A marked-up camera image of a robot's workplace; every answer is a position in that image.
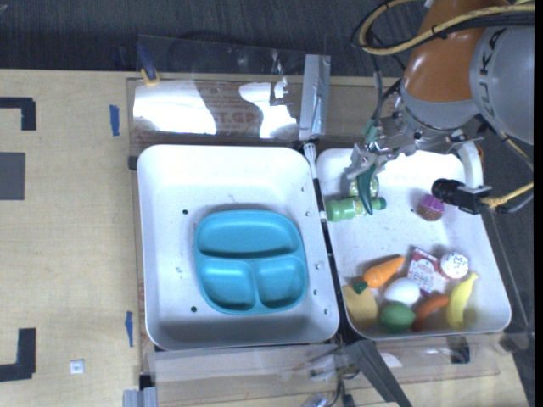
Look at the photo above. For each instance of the green and white can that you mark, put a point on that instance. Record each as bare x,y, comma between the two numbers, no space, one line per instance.
374,186

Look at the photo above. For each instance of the white plastic tray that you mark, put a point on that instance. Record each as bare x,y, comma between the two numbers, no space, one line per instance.
394,235
169,185

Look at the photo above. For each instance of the thin black and white rod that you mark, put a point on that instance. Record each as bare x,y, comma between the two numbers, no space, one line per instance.
311,159

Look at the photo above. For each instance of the purple cupcake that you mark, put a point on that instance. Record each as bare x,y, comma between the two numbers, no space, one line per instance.
430,208

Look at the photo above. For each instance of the green lime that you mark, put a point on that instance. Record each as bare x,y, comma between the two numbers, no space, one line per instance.
396,317

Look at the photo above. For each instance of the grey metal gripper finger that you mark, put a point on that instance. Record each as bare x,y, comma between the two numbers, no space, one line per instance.
379,160
354,170

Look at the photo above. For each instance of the yellow banana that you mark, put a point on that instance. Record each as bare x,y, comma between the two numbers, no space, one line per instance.
459,301

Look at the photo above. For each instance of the green plastic bottle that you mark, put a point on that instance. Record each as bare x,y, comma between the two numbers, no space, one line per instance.
343,209

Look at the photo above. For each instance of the black cylinder on white bracket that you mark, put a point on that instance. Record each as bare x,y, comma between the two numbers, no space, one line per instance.
456,193

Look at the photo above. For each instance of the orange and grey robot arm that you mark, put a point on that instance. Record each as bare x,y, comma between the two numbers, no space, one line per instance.
445,70

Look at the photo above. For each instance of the blue divided plate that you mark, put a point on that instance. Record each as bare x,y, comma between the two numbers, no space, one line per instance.
250,261

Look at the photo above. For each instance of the red and white packet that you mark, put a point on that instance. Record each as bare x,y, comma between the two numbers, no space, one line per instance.
422,269

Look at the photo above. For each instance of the white egg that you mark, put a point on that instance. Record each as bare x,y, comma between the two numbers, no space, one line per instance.
402,291

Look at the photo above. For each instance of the orange sausage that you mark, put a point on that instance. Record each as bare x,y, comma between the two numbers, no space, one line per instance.
429,305

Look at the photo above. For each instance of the yellow bell pepper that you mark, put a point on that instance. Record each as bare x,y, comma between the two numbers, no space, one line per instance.
361,308

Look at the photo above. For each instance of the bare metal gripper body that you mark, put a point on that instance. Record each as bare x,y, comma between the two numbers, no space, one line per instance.
396,138

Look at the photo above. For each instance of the orange carrot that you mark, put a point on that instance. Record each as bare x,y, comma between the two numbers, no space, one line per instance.
382,271

